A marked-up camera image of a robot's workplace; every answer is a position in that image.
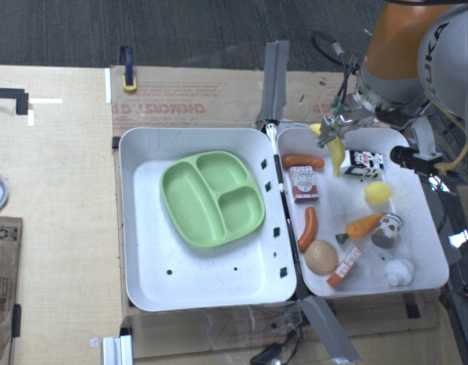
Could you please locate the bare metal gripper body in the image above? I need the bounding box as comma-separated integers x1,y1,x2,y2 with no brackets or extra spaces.
323,89,395,129

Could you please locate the black cylinder on white bracket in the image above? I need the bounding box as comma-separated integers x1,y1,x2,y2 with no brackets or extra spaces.
389,116,444,176

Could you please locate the yellow banana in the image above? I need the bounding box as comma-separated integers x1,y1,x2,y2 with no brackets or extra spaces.
309,122,346,178

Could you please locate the brown paper bag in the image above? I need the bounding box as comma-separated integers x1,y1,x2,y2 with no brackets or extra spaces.
0,215,24,365

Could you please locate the orange sausage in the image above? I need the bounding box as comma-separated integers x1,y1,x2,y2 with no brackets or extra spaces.
296,206,319,253
282,154,326,170

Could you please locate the brown bread roll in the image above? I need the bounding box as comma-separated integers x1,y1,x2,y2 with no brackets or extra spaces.
303,239,339,276

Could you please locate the white plastic tray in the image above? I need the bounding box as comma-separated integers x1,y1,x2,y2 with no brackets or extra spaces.
275,126,450,300
118,127,298,313

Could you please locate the white tape roll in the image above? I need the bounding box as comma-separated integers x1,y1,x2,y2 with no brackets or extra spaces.
0,171,10,217

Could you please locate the green divided plate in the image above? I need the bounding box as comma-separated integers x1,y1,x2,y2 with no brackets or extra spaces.
159,150,266,249

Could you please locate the orange and white packet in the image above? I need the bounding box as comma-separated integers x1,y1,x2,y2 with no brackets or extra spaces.
326,246,364,288

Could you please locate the brown cardboard board red print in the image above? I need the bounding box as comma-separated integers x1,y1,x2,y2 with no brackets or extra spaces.
110,65,452,359

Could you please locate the grey can with strawberry print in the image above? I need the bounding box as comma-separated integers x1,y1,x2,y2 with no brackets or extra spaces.
371,212,404,249

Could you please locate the yellow lemon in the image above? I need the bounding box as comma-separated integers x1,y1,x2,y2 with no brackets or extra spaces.
363,180,393,205

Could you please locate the orange carrot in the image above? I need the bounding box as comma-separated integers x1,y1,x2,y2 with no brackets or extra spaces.
335,211,384,246

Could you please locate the black and white milk carton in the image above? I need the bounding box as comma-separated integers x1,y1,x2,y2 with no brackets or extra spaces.
339,149,386,179

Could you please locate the red and white carton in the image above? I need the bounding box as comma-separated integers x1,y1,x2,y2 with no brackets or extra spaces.
288,165,320,205

